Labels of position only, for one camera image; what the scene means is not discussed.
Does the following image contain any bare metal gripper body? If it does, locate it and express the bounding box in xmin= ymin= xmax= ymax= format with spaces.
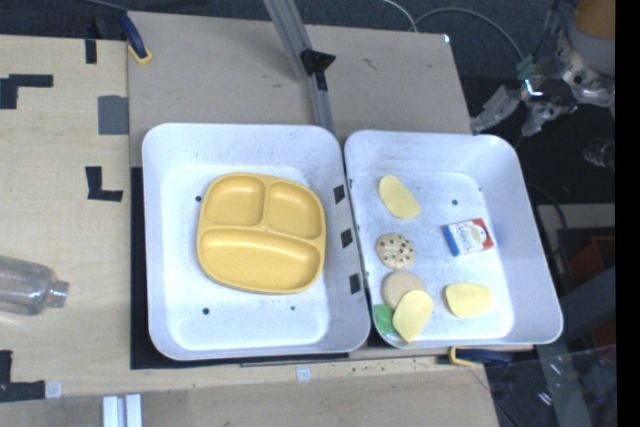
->
xmin=519 ymin=38 xmax=617 ymax=117

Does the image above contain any white plastic tray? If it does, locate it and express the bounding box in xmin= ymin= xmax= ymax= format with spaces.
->
xmin=343 ymin=129 xmax=565 ymax=351
xmin=141 ymin=122 xmax=372 ymax=362

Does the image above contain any white red blue carton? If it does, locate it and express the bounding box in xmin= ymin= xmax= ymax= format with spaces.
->
xmin=440 ymin=217 xmax=497 ymax=258

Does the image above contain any yellow potato chip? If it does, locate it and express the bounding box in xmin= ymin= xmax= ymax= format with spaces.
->
xmin=391 ymin=288 xmax=435 ymax=344
xmin=444 ymin=282 xmax=494 ymax=319
xmin=377 ymin=173 xmax=422 ymax=220

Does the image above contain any chocolate chip biscuit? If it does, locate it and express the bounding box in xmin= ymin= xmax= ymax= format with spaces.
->
xmin=374 ymin=232 xmax=417 ymax=270

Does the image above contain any plain beige biscuit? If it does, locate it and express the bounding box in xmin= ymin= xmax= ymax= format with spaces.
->
xmin=380 ymin=270 xmax=428 ymax=312

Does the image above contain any green flat piece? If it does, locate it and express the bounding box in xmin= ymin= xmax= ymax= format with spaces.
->
xmin=371 ymin=303 xmax=397 ymax=337

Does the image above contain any yellow divided plate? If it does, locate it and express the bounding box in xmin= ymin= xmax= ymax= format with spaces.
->
xmin=195 ymin=171 xmax=328 ymax=296

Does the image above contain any brown cardboard board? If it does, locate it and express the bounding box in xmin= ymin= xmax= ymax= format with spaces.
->
xmin=126 ymin=9 xmax=534 ymax=367

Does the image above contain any clear plastic bottle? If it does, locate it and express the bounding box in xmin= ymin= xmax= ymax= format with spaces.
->
xmin=0 ymin=254 xmax=71 ymax=317

